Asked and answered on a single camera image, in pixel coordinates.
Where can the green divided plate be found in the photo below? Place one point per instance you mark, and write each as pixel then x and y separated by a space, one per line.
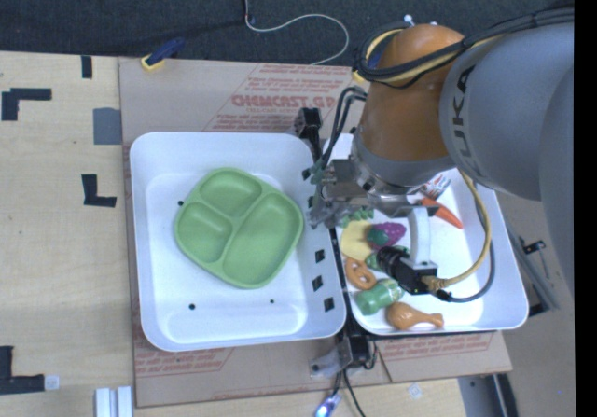
pixel 242 228

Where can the orange carrot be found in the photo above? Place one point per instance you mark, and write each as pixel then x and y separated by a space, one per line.
pixel 447 213

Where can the orange chicken drumstick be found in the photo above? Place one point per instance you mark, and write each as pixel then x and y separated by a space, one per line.
pixel 408 316

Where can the white plastic tray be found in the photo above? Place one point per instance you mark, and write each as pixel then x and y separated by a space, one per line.
pixel 233 312
pixel 471 266

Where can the brown cardboard board red print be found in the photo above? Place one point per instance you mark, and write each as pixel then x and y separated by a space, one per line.
pixel 186 98

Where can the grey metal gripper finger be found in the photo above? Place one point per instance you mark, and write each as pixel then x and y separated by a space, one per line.
pixel 319 216

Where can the green broccoli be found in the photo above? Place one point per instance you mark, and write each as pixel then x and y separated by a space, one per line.
pixel 378 296

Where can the purple grapes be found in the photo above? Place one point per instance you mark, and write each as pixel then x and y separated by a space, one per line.
pixel 389 233

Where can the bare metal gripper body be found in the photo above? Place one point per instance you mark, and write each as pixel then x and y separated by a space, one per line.
pixel 347 193

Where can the brown pretzel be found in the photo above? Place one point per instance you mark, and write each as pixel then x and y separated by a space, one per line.
pixel 360 275

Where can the black cylinder on white bracket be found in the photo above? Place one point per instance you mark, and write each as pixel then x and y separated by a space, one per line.
pixel 412 273

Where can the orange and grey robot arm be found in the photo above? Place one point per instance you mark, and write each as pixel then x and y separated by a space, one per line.
pixel 503 116

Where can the red and white packet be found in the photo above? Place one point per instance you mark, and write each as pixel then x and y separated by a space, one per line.
pixel 434 186

